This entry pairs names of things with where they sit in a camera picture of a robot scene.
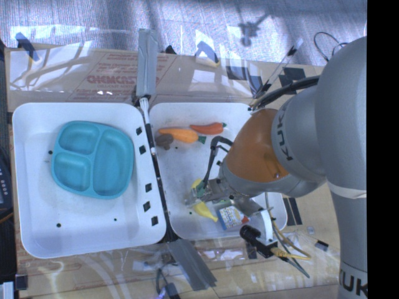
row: carrot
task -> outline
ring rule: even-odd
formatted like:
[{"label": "carrot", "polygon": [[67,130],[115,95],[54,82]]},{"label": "carrot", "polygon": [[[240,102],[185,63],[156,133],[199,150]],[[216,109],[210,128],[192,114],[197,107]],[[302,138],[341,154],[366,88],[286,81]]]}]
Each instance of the carrot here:
[{"label": "carrot", "polygon": [[204,136],[198,136],[197,132],[186,128],[160,128],[158,132],[160,134],[171,134],[174,139],[185,143],[200,141],[203,144],[205,142]]},{"label": "carrot", "polygon": [[222,133],[225,126],[224,123],[215,122],[208,125],[190,125],[190,128],[201,134],[215,135]]}]

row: blue container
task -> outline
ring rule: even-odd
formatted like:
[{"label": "blue container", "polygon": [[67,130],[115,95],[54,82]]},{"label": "blue container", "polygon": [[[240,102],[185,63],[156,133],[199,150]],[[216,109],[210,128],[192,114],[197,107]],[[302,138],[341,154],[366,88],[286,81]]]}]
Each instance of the blue container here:
[{"label": "blue container", "polygon": [[57,136],[51,172],[67,191],[111,199],[128,187],[133,164],[133,142],[124,132],[100,123],[71,121]]}]

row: gray carpet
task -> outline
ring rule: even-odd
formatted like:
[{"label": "gray carpet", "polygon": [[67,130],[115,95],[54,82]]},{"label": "gray carpet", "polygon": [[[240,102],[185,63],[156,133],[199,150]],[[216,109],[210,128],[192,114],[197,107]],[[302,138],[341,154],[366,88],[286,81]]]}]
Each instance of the gray carpet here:
[{"label": "gray carpet", "polygon": [[[338,42],[364,34],[367,0],[0,0],[0,38],[16,47],[22,32],[33,42],[136,50],[139,28],[156,29],[160,51],[172,45],[193,55],[196,34],[213,39],[218,54],[280,62],[287,48],[303,39],[295,64],[325,65],[314,45],[319,31]],[[337,41],[323,34],[317,42],[330,57]],[[8,141],[4,69],[0,70],[0,144]]]}]

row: clear plastic sheet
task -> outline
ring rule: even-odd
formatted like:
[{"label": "clear plastic sheet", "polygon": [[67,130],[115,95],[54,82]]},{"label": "clear plastic sheet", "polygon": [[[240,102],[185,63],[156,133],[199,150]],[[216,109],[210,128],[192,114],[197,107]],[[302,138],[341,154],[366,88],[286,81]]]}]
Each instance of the clear plastic sheet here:
[{"label": "clear plastic sheet", "polygon": [[[27,102],[134,102],[137,53],[93,49],[81,45],[34,45],[39,60],[24,50],[6,52],[9,112]],[[217,66],[195,57],[159,54],[156,95],[162,102],[239,102],[252,100],[254,81],[265,83],[277,63],[220,58]],[[306,77],[322,68],[290,65]],[[281,87],[277,79],[271,90]],[[271,107],[288,99],[282,97]],[[297,200],[302,223],[283,233],[311,254],[295,267],[263,258],[240,237],[191,240],[200,258],[217,279],[215,287],[193,291],[182,266],[173,259],[167,243],[105,252],[38,259],[23,247],[15,199],[18,275],[27,277],[21,298],[161,298],[163,287],[174,284],[181,298],[229,298],[280,290],[336,285],[339,272],[339,237],[327,186]],[[325,249],[317,247],[321,240]]]}]

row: white plastic tray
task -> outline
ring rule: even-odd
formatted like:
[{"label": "white plastic tray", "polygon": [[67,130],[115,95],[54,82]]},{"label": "white plastic tray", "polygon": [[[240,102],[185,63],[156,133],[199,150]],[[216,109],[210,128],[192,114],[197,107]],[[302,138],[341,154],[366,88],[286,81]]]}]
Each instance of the white plastic tray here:
[{"label": "white plastic tray", "polygon": [[[242,103],[159,103],[150,110],[150,121],[155,137],[159,135],[157,133],[159,128],[174,126],[188,128],[190,124],[204,125],[220,121],[227,124],[220,135],[234,141],[250,116],[248,106]],[[175,140],[169,150],[156,147],[171,226],[183,239],[204,240],[239,236],[240,226],[223,230],[219,222],[215,223],[209,218],[201,217],[184,204],[185,192],[190,190],[196,179],[203,179],[206,173],[210,143],[213,137],[214,135],[208,135],[205,144],[199,141],[187,144]],[[217,177],[219,167],[216,162],[222,161],[225,156],[226,153],[219,149],[210,179]],[[254,200],[266,208],[264,194]],[[269,202],[273,207],[272,212],[276,217],[277,226],[283,229],[287,223],[287,212],[282,195],[269,193]],[[207,206],[215,216],[217,206],[212,202],[208,202]],[[261,232],[264,231],[264,222],[261,216],[252,217],[249,224]]]},{"label": "white plastic tray", "polygon": [[[62,125],[72,120],[108,124],[133,140],[132,179],[120,197],[80,196],[63,190],[53,180],[49,151]],[[63,257],[155,244],[162,239],[165,217],[142,114],[135,107],[27,103],[15,110],[12,126],[21,239],[31,255]]]}]

